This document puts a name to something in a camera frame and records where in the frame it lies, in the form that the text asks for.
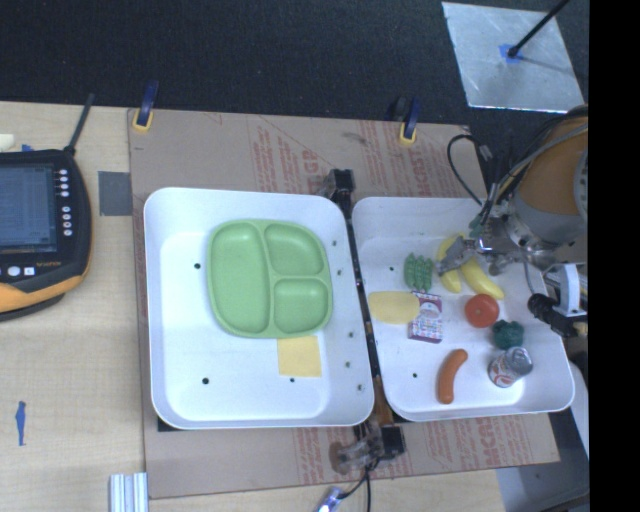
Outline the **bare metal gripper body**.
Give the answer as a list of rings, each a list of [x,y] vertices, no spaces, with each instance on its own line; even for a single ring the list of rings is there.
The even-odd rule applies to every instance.
[[[491,266],[515,263],[545,266],[550,261],[550,246],[517,218],[490,218],[481,228],[476,247]]]

